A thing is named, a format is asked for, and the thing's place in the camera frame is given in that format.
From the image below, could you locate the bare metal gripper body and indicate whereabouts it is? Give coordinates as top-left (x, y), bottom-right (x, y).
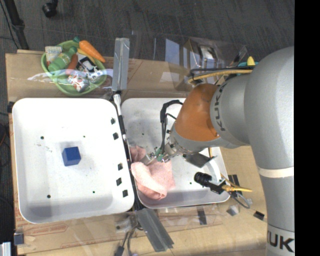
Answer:
top-left (149, 142), bottom-right (182, 164)

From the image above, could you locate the pink cloth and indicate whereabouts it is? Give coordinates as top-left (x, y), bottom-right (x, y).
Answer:
top-left (129, 145), bottom-right (176, 201)

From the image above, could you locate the white plastic tray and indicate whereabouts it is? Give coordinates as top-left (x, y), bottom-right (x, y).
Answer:
top-left (120, 97), bottom-right (231, 210)
top-left (11, 97), bottom-right (136, 224)

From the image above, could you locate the brown cardboard board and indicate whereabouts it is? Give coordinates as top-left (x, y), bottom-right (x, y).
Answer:
top-left (4, 49), bottom-right (269, 256)

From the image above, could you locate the blue cube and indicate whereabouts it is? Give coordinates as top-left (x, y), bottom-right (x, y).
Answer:
top-left (61, 146), bottom-right (82, 167)

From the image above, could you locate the red and white packet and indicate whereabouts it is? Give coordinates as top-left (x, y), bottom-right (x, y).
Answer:
top-left (66, 71), bottom-right (91, 93)

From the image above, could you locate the green bowl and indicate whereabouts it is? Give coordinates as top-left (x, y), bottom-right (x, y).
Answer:
top-left (40, 40), bottom-right (108, 97)

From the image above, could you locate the blue divided plate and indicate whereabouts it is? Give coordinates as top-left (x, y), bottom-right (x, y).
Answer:
top-left (236, 61), bottom-right (259, 70)

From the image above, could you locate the black and white carton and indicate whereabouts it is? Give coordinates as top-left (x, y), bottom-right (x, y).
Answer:
top-left (75, 56), bottom-right (100, 76)

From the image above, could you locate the orange carrot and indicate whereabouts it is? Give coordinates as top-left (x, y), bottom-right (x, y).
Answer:
top-left (72, 36), bottom-right (107, 64)

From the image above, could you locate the red sausage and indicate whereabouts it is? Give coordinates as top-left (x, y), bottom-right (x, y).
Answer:
top-left (65, 53), bottom-right (79, 71)

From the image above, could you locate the green bottle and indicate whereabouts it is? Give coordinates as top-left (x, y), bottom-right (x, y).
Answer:
top-left (47, 45), bottom-right (79, 74)

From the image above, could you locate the black cylinder on white bracket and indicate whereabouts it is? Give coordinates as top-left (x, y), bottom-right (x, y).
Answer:
top-left (193, 156), bottom-right (226, 195)

